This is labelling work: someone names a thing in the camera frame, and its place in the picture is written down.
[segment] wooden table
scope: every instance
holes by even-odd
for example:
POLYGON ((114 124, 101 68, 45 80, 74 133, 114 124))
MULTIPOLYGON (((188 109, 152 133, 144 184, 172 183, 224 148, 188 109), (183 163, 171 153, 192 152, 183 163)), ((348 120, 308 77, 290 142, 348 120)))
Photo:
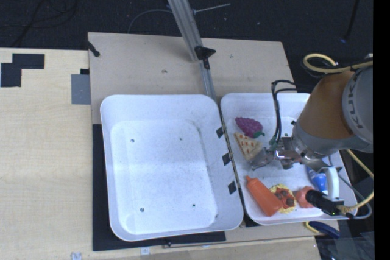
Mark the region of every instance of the wooden table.
MULTIPOLYGON (((22 69, 21 87, 0 88, 2 259, 70 259, 71 253, 82 259, 321 258, 314 233, 302 223, 241 226, 226 231, 225 242, 153 246, 149 256, 141 248, 93 251, 92 123, 100 121, 99 102, 110 93, 203 90, 181 37, 90 33, 89 40, 99 58, 90 51, 0 49, 0 63, 11 63, 13 54, 45 57, 44 69, 22 69), (121 71, 127 65, 118 64, 118 53, 127 53, 131 68, 121 71), (88 68, 91 105, 72 104, 71 75, 88 68), (119 83, 123 76, 128 80, 119 83)), ((204 45, 217 50, 210 65, 219 99, 269 92, 271 81, 292 80, 281 43, 205 38, 204 45)), ((327 223, 338 228, 335 220, 327 223)))

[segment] orange bottle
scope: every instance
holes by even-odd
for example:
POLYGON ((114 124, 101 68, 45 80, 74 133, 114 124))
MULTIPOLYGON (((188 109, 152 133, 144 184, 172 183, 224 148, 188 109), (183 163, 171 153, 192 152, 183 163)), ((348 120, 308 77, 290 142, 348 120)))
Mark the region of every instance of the orange bottle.
POLYGON ((246 187, 268 217, 273 216, 283 206, 282 201, 258 178, 250 178, 247 175, 246 180, 248 181, 246 187))

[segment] white tray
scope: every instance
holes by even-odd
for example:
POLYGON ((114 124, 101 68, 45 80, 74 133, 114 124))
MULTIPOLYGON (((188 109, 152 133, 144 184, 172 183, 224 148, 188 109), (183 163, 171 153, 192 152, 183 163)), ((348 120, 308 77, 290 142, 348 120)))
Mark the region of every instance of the white tray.
MULTIPOLYGON (((302 93, 278 94, 282 118, 282 135, 287 134, 288 136, 291 136, 293 130, 291 121, 297 120, 308 97, 309 94, 302 93)), ((236 143, 234 133, 242 131, 238 128, 235 118, 247 117, 261 122, 265 136, 260 136, 257 140, 261 141, 264 147, 269 146, 268 142, 274 135, 276 126, 275 108, 271 93, 227 94, 221 100, 221 112, 227 127, 233 159, 243 192, 245 210, 254 222, 262 225, 274 225, 312 220, 347 219, 343 216, 329 216, 318 208, 301 208, 298 205, 293 212, 288 214, 277 212, 271 217, 265 215, 246 188, 246 175, 249 175, 252 178, 257 177, 269 188, 281 183, 289 187, 292 191, 298 191, 304 186, 313 185, 308 178, 305 167, 298 163, 294 164, 292 169, 284 170, 280 162, 274 160, 265 167, 253 171, 236 143)), ((340 154, 338 152, 333 154, 331 159, 336 167, 342 167, 339 174, 349 182, 340 154)), ((345 200, 345 205, 347 206, 356 204, 355 194, 342 181, 340 181, 340 197, 345 200)))
POLYGON ((120 239, 240 225, 243 206, 232 162, 224 162, 229 150, 213 100, 114 95, 103 100, 101 118, 110 225, 120 239))

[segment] purple grapes toy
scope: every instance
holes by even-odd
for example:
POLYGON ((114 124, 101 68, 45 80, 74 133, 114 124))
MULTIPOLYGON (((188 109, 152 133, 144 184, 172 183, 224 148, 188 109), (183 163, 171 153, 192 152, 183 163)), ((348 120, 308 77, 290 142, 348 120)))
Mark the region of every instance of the purple grapes toy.
POLYGON ((263 133, 263 125, 252 118, 236 117, 235 121, 237 126, 244 132, 244 135, 250 138, 257 138, 260 135, 265 136, 263 133))

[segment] wooden surface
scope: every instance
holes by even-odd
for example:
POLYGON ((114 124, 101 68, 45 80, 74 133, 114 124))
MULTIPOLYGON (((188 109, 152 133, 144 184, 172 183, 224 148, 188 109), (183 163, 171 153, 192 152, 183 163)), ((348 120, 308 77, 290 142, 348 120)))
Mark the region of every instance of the wooden surface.
MULTIPOLYGON (((71 74, 89 67, 88 52, 0 49, 0 62, 13 53, 45 54, 45 67, 24 69, 21 88, 0 88, 2 259, 320 259, 300 223, 237 228, 221 244, 154 246, 142 257, 140 248, 93 252, 91 105, 71 103, 71 74)), ((274 57, 286 66, 284 54, 274 57)))

